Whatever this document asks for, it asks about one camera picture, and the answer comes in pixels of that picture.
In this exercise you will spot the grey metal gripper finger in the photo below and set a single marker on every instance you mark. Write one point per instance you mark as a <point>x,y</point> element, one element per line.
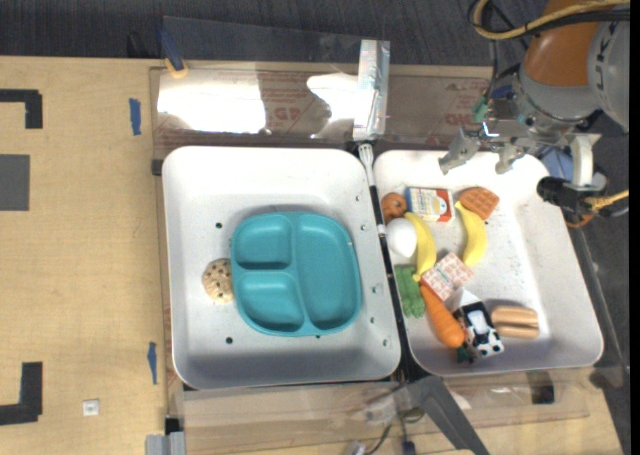
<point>506,159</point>
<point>457,152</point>

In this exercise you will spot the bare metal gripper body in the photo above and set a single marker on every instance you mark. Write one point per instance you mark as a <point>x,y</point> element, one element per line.
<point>515,118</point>

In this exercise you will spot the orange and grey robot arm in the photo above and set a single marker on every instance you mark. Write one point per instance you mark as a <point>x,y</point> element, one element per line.
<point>570,43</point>

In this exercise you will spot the brown waffle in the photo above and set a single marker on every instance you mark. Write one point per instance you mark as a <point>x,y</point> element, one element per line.
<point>480,200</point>

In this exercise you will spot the white and orange carton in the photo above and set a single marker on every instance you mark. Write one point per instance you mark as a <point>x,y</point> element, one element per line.
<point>429,203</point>

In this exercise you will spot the brown doughnut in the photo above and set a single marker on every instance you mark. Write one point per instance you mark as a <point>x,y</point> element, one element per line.
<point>393,206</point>

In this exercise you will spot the yellow banana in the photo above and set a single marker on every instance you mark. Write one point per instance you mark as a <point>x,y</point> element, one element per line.
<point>426,248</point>
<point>475,238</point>

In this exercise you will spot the white egg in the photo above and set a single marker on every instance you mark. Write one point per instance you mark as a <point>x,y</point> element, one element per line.
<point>402,238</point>

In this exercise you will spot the white plastic tray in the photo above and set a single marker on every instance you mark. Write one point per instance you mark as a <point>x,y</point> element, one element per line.
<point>545,263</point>
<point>200,203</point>

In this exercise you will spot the pink checked packet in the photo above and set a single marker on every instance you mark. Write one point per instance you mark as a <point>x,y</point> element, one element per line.
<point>446,277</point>

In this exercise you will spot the green toy vegetable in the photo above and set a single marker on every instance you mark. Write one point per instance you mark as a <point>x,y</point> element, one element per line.
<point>410,293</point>

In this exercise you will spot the tan hot dog bun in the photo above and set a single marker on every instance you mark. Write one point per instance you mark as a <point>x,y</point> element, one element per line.
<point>515,322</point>

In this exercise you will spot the orange carrot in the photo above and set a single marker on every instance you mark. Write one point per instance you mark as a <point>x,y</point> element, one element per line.
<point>442,320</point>

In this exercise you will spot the black and white milk carton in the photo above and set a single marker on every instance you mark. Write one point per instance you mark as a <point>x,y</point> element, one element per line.
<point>480,328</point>

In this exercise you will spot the blue divided plate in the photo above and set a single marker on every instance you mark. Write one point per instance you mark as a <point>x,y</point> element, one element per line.
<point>300,273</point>

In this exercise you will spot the chocolate chip biscuit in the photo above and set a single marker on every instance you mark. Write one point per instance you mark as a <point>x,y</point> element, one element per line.
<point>217,280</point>

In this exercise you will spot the black cylinder on white bracket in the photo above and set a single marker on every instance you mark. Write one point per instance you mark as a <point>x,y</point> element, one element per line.
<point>570,183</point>

